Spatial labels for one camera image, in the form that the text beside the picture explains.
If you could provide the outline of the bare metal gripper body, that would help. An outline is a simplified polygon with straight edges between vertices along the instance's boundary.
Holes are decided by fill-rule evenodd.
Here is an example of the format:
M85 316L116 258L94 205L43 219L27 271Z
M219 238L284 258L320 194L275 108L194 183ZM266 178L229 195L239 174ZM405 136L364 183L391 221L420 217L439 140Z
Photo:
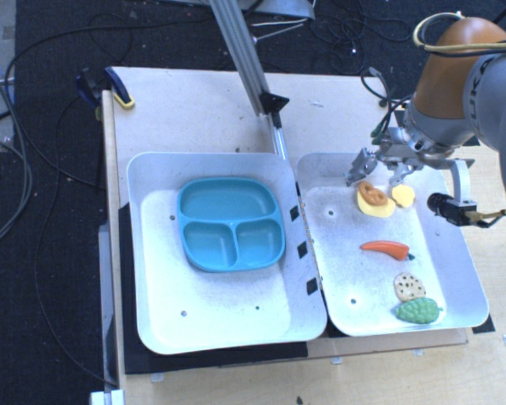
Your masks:
M373 139L376 157L390 169L400 166L419 170L424 165L442 169L455 147L436 143L417 129L388 127Z

